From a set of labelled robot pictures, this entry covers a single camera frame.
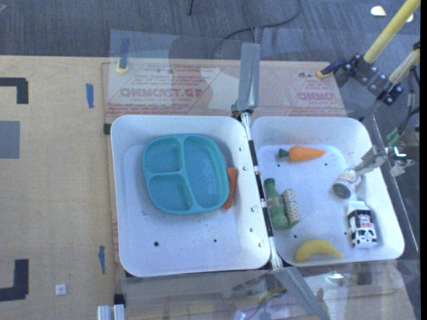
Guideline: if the orange carrot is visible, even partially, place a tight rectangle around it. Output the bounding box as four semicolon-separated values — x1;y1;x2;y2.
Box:
278;145;327;162

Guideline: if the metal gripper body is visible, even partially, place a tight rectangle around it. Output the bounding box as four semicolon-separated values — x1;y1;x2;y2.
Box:
382;146;410;167

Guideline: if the teal divided plate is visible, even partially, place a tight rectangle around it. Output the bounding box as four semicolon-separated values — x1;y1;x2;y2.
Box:
142;133;231;215

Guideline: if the patterned small can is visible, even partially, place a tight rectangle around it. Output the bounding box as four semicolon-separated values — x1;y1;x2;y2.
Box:
282;188;302;228

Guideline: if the yellow banana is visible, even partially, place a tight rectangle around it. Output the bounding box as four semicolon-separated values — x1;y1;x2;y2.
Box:
294;239;344;263

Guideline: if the orange sausage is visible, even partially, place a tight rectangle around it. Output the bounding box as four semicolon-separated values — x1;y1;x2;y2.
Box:
222;167;238;210

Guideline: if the white cow print carton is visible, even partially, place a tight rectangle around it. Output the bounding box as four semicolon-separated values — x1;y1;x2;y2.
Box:
346;200;379;249

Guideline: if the white plastic tray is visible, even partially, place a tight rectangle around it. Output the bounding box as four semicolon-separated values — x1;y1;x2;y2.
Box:
109;114;272;278
250;115;406;268

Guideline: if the green bottle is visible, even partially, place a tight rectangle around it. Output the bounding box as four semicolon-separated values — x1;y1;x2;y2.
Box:
263;177;290;230

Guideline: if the brown cardboard board red print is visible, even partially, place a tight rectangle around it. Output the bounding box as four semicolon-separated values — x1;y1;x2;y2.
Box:
101;59;401;310

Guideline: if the thin black and white rod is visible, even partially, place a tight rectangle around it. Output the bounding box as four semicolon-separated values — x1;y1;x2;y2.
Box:
240;111;284;271

